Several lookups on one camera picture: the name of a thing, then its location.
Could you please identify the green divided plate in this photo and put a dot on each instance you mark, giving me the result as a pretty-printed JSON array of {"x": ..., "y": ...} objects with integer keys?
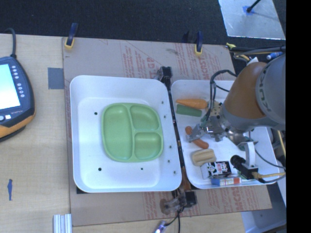
[{"x": 116, "y": 132}]

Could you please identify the orange carrot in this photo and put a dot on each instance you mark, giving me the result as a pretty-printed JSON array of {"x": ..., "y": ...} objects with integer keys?
[{"x": 192, "y": 103}]

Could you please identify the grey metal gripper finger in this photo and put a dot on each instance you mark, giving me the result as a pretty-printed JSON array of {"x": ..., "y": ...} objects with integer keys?
[
  {"x": 220, "y": 137},
  {"x": 195, "y": 133}
]

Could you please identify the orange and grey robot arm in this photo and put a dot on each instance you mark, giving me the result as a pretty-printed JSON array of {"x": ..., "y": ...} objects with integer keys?
[{"x": 245, "y": 93}]

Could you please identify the white plastic tray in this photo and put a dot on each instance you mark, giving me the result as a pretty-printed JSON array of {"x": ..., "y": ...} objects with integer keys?
[
  {"x": 226, "y": 152},
  {"x": 90, "y": 135}
]

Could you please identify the white carton with cow print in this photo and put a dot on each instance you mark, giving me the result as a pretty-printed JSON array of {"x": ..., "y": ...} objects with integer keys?
[{"x": 216, "y": 169}]

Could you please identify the orange sausage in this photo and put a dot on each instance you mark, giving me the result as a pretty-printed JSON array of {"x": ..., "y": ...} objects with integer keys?
[{"x": 202, "y": 144}]

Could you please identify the brown cardboard board, red print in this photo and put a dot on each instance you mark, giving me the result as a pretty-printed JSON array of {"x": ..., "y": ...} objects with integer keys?
[{"x": 102, "y": 57}]

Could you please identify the black cylinder on white bracket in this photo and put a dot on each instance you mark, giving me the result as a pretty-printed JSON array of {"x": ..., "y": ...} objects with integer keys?
[{"x": 246, "y": 170}]

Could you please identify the tan bread bun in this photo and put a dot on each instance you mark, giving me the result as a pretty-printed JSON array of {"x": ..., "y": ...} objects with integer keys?
[{"x": 203, "y": 156}]

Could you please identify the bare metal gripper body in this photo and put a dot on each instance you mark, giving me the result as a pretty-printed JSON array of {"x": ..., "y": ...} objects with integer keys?
[{"x": 213, "y": 126}]

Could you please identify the green rounded block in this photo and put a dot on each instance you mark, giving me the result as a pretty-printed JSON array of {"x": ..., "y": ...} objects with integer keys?
[{"x": 188, "y": 110}]

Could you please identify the blue and orange carton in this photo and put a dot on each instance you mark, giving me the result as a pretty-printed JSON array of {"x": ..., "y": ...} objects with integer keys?
[{"x": 224, "y": 181}]

